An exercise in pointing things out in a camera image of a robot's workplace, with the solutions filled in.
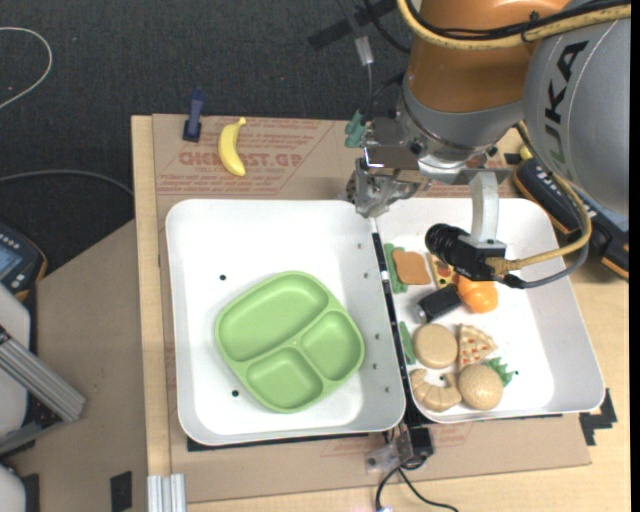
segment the black device with orange trim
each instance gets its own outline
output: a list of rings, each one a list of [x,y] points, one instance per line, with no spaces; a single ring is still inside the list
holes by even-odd
[[[24,301],[47,269],[47,258],[17,226],[0,218],[0,283]]]
[[[524,197],[547,212],[553,226],[567,241],[572,242],[580,236],[575,206],[537,160],[524,160],[513,174],[513,183]],[[574,190],[591,218],[590,253],[609,270],[629,280],[629,219],[602,207],[580,190]]]

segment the brown cardboard box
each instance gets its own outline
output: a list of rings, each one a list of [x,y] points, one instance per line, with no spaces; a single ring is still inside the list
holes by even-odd
[[[180,138],[183,116],[154,115],[160,270],[163,296],[165,362],[169,405],[171,471],[183,473],[189,502],[268,496],[313,490],[375,485],[379,473],[367,473],[367,453],[383,443],[380,434],[276,443],[252,447],[189,450],[177,414],[175,356],[171,320],[164,219],[171,207],[192,197],[255,199],[339,198],[360,155],[343,145],[346,123],[323,120],[247,118],[238,151],[247,175],[222,167],[216,141],[235,118],[203,119],[199,143]],[[506,137],[489,165],[504,166],[503,153],[517,152],[517,137]],[[509,181],[502,197],[513,197]],[[468,187],[435,185],[429,195],[467,197]],[[577,415],[526,420],[474,422],[429,427],[435,455],[412,473],[414,479],[440,479],[589,464]]]

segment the wooden edge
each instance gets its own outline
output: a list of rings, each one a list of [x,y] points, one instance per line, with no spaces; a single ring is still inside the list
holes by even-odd
[[[151,116],[132,116],[133,183],[149,475],[171,474]]]

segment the blue clip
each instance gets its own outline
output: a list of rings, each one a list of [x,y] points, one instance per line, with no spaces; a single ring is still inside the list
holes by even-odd
[[[202,107],[204,107],[204,92],[202,92],[202,89],[196,87],[191,93],[189,119],[184,123],[184,130],[182,132],[182,138],[184,140],[190,142],[198,142],[200,140],[200,129],[202,128],[200,115],[202,114]]]

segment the white tray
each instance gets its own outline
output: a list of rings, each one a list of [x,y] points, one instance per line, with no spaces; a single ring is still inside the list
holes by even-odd
[[[471,201],[468,199],[412,199],[392,205],[376,221],[384,243],[406,251],[425,253],[424,236],[434,224],[444,222],[471,229]],[[556,249],[557,239],[546,213],[526,199],[502,199],[498,240],[507,244],[506,257],[525,258]],[[527,266],[517,272],[535,281],[564,269],[562,258]],[[473,325],[492,336],[507,369],[517,371],[505,387],[500,404],[491,411],[465,405],[435,413],[414,400],[420,412],[439,423],[493,418],[538,416],[582,412],[597,408],[604,399],[604,384],[588,333],[568,277],[527,290],[498,286],[499,306],[490,313],[474,314],[466,306],[437,319],[435,323],[453,332],[461,324]],[[407,293],[394,294],[398,321],[411,333],[419,327],[411,307],[435,284],[410,286]],[[421,368],[408,366],[411,371]],[[442,385],[440,376],[455,367],[428,370],[427,379]]]
[[[178,414],[192,439],[223,445],[382,431],[400,421],[405,395],[371,224],[352,205],[192,199],[172,208],[166,226]],[[340,301],[362,332],[365,356],[333,394],[283,414],[244,390],[216,347],[213,326],[233,298],[290,270],[313,275]]]
[[[557,247],[546,214],[523,199],[500,202],[498,239],[507,257]],[[185,432],[206,445],[293,437],[382,431],[396,425],[405,408],[400,370],[372,236],[425,254],[430,226],[446,222],[469,230],[470,199],[411,199],[374,220],[343,201],[191,199],[167,217],[167,243],[176,337],[178,413]],[[526,267],[535,280],[564,268],[560,258]],[[317,277],[346,307],[365,339],[360,371],[334,394],[309,409],[267,410],[243,390],[215,346],[213,324],[233,298],[278,272],[300,270]],[[437,323],[470,324],[492,336],[509,370],[518,375],[498,407],[475,411],[463,405],[433,413],[439,423],[587,411],[604,398],[604,385],[568,278],[530,290],[499,286],[500,306],[485,314],[466,308]],[[398,321],[413,332],[411,306],[435,285],[410,286],[394,294]],[[410,366],[409,370],[419,365]],[[441,372],[430,371],[433,383]]]

